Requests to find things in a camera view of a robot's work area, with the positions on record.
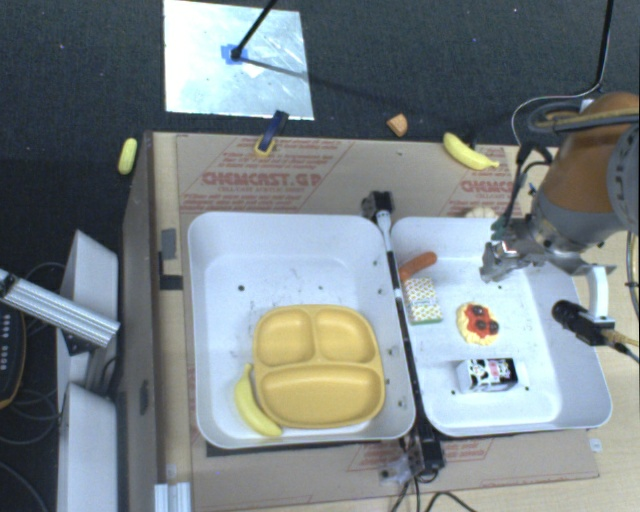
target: tray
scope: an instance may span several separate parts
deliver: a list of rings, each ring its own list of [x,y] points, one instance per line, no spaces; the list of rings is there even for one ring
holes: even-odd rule
[[[384,404],[378,343],[353,309],[273,309],[256,325],[253,358],[259,403],[280,426],[344,427],[373,418]]]
[[[195,352],[196,418],[202,435],[226,449],[397,439],[415,406],[387,255],[378,228],[345,215],[209,212],[188,231]],[[353,425],[253,432],[233,401],[253,363],[259,319],[282,306],[338,305],[371,325],[385,376],[380,412]]]
[[[594,428],[611,414],[611,397],[594,348],[553,320],[560,299],[579,303],[571,277],[551,264],[511,272],[499,283],[480,279],[492,219],[403,218],[392,230],[401,265],[425,251],[442,321],[411,325],[409,335],[427,417],[450,436]],[[489,307],[500,323],[489,346],[466,343],[456,310],[466,302]],[[462,393],[457,365],[469,359],[513,358],[519,383],[504,392]]]

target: yellow banana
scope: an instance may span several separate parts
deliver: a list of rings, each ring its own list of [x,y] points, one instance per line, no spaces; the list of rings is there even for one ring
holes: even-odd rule
[[[233,398],[236,407],[240,411],[240,416],[247,424],[259,434],[263,436],[276,437],[282,434],[282,429],[269,418],[258,406],[253,396],[253,388],[251,387],[251,365],[246,364],[244,373],[236,384],[233,391]]]
[[[444,148],[453,158],[474,171],[481,171],[487,167],[498,167],[498,165],[500,165],[498,162],[491,160],[486,155],[471,149],[453,133],[446,132],[442,139],[442,143],[444,144]]]

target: brown sausage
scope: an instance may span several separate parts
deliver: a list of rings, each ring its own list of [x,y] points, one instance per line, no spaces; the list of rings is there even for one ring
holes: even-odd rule
[[[430,267],[436,261],[438,261],[438,257],[435,252],[423,252],[422,254],[416,256],[412,260],[407,261],[404,265],[402,265],[398,269],[398,275],[400,276],[400,281],[406,281],[413,274],[422,270],[423,268]]]

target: black post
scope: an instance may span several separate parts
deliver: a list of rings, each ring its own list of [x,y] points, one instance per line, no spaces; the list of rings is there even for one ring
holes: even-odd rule
[[[244,50],[244,47],[247,45],[247,43],[251,39],[251,36],[253,36],[253,34],[255,33],[256,30],[258,30],[258,27],[262,24],[264,19],[267,17],[267,14],[269,14],[269,11],[271,11],[271,9],[273,9],[273,7],[274,7],[274,5],[276,5],[276,3],[278,3],[278,0],[269,0],[269,3],[262,10],[262,12],[260,13],[260,16],[258,16],[258,19],[251,26],[251,28],[249,29],[249,32],[247,32],[247,34],[244,36],[244,38],[242,39],[240,44],[238,46],[236,46],[233,50],[231,50],[231,58],[233,60],[239,60],[240,59],[240,55],[242,55],[242,50]]]

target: silver metal sheet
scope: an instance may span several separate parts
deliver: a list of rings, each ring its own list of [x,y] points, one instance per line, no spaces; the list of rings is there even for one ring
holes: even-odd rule
[[[282,110],[292,119],[313,120],[299,13],[272,10],[242,62],[228,56],[260,12],[164,1],[167,111],[268,118]]]

